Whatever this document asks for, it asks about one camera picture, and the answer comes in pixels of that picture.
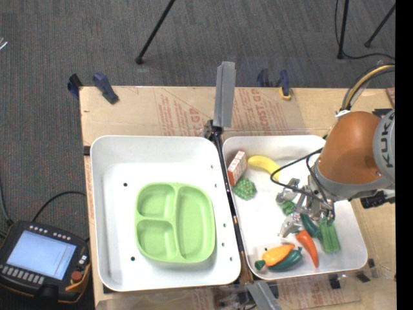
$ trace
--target toy carrot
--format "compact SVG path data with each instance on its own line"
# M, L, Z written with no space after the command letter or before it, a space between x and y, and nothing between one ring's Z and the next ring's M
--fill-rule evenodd
M315 267L318 267L318 252L317 247L311 238L310 233L306 230L299 231L296 234L297 240L303 245L305 250L309 253Z
M293 243L279 245L278 247L267 250L265 253L263 253L261 258L265 261L266 266L273 266L286 258L293 248Z

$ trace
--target yellow banana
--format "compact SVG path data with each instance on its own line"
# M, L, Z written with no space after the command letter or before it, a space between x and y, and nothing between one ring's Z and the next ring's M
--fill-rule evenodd
M264 155L250 156L247 162L255 167L265 169L269 174L272 174L274 171L279 169L279 165L276 162ZM274 179L278 181L279 172L274 175Z

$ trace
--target green plate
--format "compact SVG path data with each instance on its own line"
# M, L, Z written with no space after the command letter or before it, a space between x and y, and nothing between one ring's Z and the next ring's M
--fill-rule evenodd
M171 263L206 260L215 248L208 194L184 183L149 183L137 195L136 245L146 257Z

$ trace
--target display screen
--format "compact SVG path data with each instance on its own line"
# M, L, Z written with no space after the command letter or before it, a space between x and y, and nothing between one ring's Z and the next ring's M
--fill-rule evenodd
M62 280L76 246L30 231L23 231L7 264Z

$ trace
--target tripod leg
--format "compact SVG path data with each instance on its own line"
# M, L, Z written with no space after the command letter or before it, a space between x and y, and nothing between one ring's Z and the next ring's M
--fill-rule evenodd
M172 8L173 4L174 4L175 0L170 0L169 4L166 6L166 9L164 10L164 12L161 15L161 18L159 19L159 21L157 22L154 30L152 31L152 33L150 34L148 40L146 41L142 51L139 53L138 57L135 58L135 62L138 65L141 65L143 63L143 55L145 54L146 50L148 49L150 43L152 42L153 38L156 35L156 32L159 30L159 28L161 27L163 20L165 19L165 17L168 15L169 10Z
M347 23L347 13L348 13L348 4L350 0L345 0L344 3L344 12L343 12L343 23L341 25L341 36L340 36L340 43L339 43L339 50L337 54L338 59L344 58L343 46L344 46L344 35L346 32L346 23Z
M368 48L370 47L370 44L372 43L373 39L377 36L377 34L380 32L381 28L383 27L383 25L387 22L388 18L393 14L393 12L396 9L396 4L393 5L392 9L390 9L390 11L387 13L387 15L385 16L385 18L383 18L383 20L381 21L381 23L379 24L379 26L376 28L376 31L374 31L374 33L372 34L372 36L370 37L369 40L367 40L365 42L365 46Z

